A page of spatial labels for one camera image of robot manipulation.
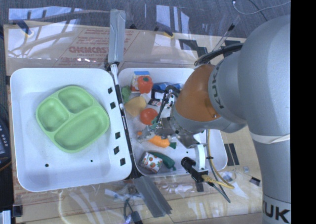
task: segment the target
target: dark green cucumber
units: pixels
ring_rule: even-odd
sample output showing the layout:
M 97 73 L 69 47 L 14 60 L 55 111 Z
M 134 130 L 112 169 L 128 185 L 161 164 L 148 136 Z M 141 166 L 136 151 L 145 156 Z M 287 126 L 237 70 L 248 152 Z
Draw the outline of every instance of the dark green cucumber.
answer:
M 165 164 L 168 169 L 172 168 L 172 170 L 174 170 L 174 171 L 177 170 L 176 167 L 174 166 L 175 165 L 174 160 L 172 160 L 169 156 L 166 156 L 164 154 L 161 154 L 159 152 L 154 152 L 154 151 L 148 151 L 148 153 L 161 158 L 163 164 Z

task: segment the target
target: plastic sheet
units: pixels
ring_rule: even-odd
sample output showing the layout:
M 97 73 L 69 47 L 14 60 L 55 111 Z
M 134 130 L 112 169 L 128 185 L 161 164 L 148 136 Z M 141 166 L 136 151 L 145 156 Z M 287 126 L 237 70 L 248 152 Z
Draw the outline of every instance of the plastic sheet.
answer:
M 164 5 L 149 8 L 156 11 L 157 17 L 150 20 L 144 16 L 145 30 L 142 30 L 142 25 L 138 25 L 138 29 L 130 29 L 130 23 L 136 21 L 136 16 L 131 17 L 130 12 L 126 14 L 124 61 L 119 65 L 120 72 L 126 68 L 193 70 L 199 56 L 218 45 L 225 45 L 225 40 L 244 41 L 228 36 L 223 39 L 229 28 L 223 26 L 225 15 L 212 19 L 207 12 L 197 10 L 195 14 L 205 16 L 203 23 L 197 23 L 194 12 L 183 8 Z M 17 24 L 4 26 L 7 75 L 25 67 L 104 69 L 110 40 L 109 12 L 50 7 L 12 9 L 9 16 L 10 23 L 23 20 L 30 32 L 26 33 Z M 219 56 L 211 62 L 217 64 L 221 59 L 222 56 Z M 9 87 L 8 100 L 11 105 Z M 23 214 L 16 221 L 41 224 L 128 223 L 133 210 L 138 212 L 144 223 L 180 223 L 261 212 L 261 175 L 248 129 L 234 134 L 221 133 L 221 138 L 228 153 L 228 162 L 217 167 L 235 187 L 225 189 L 231 202 L 206 183 L 201 189 L 185 171 L 174 175 L 161 173 L 150 178 L 172 210 L 171 214 L 159 218 L 153 217 L 133 179 L 45 192 L 25 190 L 17 179 L 12 139 L 14 205 L 23 209 Z

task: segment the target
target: green plate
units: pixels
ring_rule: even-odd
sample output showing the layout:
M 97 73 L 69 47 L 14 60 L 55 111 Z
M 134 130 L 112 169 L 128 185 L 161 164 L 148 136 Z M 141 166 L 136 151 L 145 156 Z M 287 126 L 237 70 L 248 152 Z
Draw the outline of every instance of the green plate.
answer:
M 106 110 L 85 89 L 67 86 L 43 100 L 36 110 L 39 126 L 61 150 L 78 152 L 110 125 Z

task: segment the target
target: orange carrot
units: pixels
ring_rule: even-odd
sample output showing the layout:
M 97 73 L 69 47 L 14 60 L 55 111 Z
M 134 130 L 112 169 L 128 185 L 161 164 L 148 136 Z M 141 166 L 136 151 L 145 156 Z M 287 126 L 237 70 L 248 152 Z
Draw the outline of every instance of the orange carrot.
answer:
M 173 149 L 176 149 L 176 142 L 170 142 L 168 139 L 162 139 L 160 136 L 155 135 L 149 140 L 150 143 L 158 146 L 158 147 L 172 147 Z

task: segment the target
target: robotic arm link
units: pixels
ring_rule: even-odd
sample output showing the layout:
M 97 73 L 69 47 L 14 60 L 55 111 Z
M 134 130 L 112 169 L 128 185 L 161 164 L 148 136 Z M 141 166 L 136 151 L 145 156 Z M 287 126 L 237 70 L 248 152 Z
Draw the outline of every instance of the robotic arm link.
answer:
M 162 120 L 155 133 L 168 127 L 187 148 L 205 129 L 248 125 L 262 173 L 263 224 L 291 223 L 290 15 L 259 26 L 217 65 L 197 67 Z

